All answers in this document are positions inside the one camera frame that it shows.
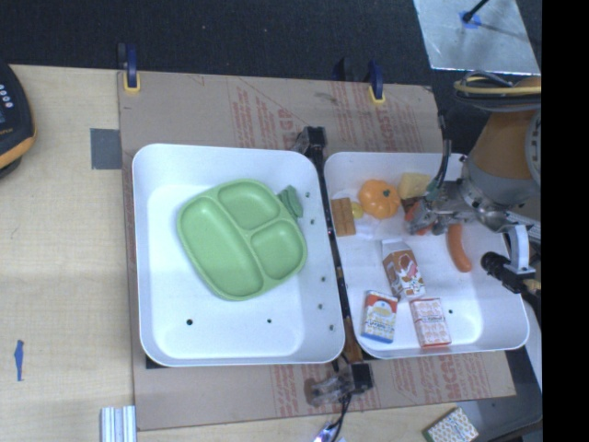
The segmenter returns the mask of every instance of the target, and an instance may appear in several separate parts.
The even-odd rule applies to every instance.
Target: cardboard sheet
[[[123,195],[140,431],[337,413],[315,408],[305,387],[332,374],[330,364],[163,368],[139,340],[131,163],[152,143],[289,149],[305,126],[323,126],[326,156],[339,151],[440,152],[437,109],[427,87],[385,85],[374,104],[358,82],[141,73],[127,93],[118,76]],[[350,411],[514,395],[504,352],[373,360],[375,387]]]

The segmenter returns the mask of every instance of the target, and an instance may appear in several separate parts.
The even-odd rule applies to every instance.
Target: white plastic tray
[[[460,174],[458,155],[452,155],[446,179]],[[325,164],[329,198],[355,197],[364,181],[381,179],[398,185],[405,171],[436,174],[440,154],[406,153],[337,153]],[[507,255],[501,235],[494,234],[478,222],[465,225],[463,241],[473,263],[469,273],[459,272],[447,251],[445,236],[411,236],[403,224],[403,213],[378,222],[357,225],[360,234],[337,237],[344,278],[348,286],[352,322],[358,342],[377,358],[399,358],[420,355],[461,354],[508,350],[525,344],[529,323],[524,301],[490,277],[480,266],[487,251]],[[440,297],[445,310],[452,344],[422,349],[410,316],[409,301],[398,303],[395,340],[379,343],[361,336],[364,294],[375,290],[390,294],[382,265],[380,240],[398,237],[413,249],[421,268],[428,297]]]
[[[216,296],[195,273],[176,232],[192,196],[237,179],[274,192],[292,185],[307,259],[294,277],[246,301]],[[133,159],[142,346],[164,366],[323,363],[343,348],[338,286],[315,166],[291,151],[148,145]]]

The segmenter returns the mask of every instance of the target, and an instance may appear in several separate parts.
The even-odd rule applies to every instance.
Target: wooden table
[[[13,66],[39,137],[0,180],[0,438],[100,440],[133,404],[121,171],[92,169],[91,129],[119,128],[116,71]],[[22,380],[13,356],[24,342]],[[455,405],[349,413],[341,436],[422,442]],[[139,433],[140,441],[311,441],[308,416]]]

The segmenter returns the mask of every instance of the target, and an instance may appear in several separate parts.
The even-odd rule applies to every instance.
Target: green plastic dish
[[[177,218],[180,241],[220,297],[256,297],[298,273],[306,242],[279,197],[257,180],[234,180],[188,200]]]

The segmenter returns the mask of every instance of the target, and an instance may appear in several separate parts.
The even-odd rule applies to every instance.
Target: black fabric
[[[542,0],[516,2],[541,67]],[[430,68],[412,0],[0,0],[0,11],[10,64],[116,68],[117,44],[131,42],[140,70],[322,80],[344,56],[360,76],[374,58],[385,83],[433,86],[456,152],[486,119],[451,100],[461,74]]]

